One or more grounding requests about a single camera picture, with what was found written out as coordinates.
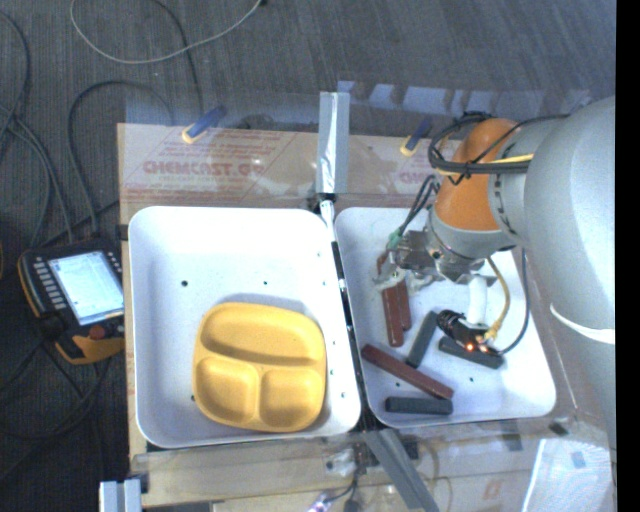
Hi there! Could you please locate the black block with thin wires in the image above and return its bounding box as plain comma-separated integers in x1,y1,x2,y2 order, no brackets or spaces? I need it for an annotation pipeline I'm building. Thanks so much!
352,438,382,469

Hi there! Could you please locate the black cylinder on white bracket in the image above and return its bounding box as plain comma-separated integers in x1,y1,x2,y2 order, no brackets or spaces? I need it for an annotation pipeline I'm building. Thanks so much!
436,273,502,357

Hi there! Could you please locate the white plastic tray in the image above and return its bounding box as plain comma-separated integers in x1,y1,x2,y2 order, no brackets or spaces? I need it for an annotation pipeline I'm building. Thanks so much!
333,206,558,430
128,205,362,450

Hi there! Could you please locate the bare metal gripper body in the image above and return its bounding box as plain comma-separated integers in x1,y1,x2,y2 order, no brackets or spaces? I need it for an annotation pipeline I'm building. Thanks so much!
385,229,497,287

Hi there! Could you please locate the long brown bar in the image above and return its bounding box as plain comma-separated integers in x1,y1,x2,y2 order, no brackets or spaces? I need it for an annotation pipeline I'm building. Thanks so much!
360,344,455,401

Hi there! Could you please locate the dark grey bar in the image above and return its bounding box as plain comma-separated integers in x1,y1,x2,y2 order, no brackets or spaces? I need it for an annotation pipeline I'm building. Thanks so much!
405,310,440,370
384,396,454,416
438,335,505,371

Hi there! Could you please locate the brown cardboard board red print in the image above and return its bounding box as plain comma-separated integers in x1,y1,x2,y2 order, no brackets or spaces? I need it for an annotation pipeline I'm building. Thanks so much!
117,122,569,507

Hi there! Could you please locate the yellow divided plate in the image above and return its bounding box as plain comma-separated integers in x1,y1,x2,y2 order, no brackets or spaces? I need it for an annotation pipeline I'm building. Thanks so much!
191,301,329,434

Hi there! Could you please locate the short brown bar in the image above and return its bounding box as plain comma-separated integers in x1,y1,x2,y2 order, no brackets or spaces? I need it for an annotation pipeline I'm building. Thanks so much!
397,279,413,332
381,285,405,348

